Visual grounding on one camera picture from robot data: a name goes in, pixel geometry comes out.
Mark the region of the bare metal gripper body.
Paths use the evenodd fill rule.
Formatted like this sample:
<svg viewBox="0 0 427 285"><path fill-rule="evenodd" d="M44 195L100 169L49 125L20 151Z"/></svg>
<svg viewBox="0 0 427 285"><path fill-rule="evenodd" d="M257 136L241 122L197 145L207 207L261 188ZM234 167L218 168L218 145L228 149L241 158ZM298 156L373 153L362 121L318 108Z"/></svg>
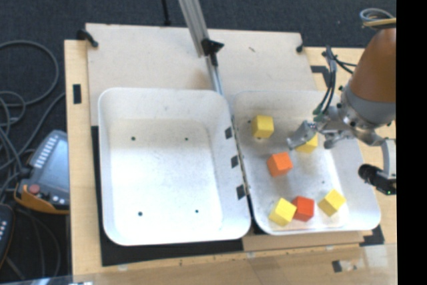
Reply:
<svg viewBox="0 0 427 285"><path fill-rule="evenodd" d="M376 130L389 123L387 106L371 101L342 100L326 111L315 115L317 131L326 134L341 134L346 139L358 139L367 146L380 146L386 141Z"/></svg>

